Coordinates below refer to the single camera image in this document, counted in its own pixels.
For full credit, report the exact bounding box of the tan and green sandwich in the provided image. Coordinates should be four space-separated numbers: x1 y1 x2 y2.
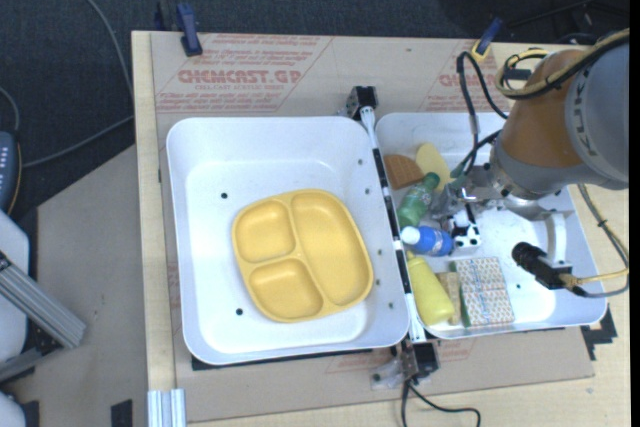
435 261 473 330

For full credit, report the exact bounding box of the yellow squeeze bottle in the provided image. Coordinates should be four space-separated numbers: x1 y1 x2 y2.
405 250 457 327

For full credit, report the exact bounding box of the black and white carton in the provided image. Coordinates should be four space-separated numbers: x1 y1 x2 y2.
446 203 484 251

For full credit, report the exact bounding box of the white plastic tray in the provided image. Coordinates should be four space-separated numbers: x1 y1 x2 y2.
165 115 413 366
374 111 609 342

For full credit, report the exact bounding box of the blue bottle with white cap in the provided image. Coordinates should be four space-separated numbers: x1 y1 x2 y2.
399 224 456 259

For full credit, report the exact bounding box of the yellow divided plate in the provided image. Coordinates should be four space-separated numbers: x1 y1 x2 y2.
230 188 376 324

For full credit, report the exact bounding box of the thin black and white rod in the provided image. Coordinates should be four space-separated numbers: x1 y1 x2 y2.
361 106 424 342

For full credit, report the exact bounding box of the brown cardboard board red print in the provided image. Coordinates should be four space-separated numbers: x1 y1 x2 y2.
149 32 597 424

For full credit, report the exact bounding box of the black cylinder on white bracket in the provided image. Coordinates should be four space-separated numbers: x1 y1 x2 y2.
510 209 576 291

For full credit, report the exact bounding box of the green plastic bottle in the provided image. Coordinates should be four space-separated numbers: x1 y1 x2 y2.
396 171 443 228

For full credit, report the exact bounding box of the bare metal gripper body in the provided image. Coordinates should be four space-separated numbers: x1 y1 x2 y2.
448 161 562 217

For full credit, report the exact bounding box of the orange patterned white packet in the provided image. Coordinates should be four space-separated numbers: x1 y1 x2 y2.
453 256 508 293
459 287 517 329

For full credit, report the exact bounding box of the brown waffle biscuit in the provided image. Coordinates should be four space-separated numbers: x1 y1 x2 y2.
383 153 427 192

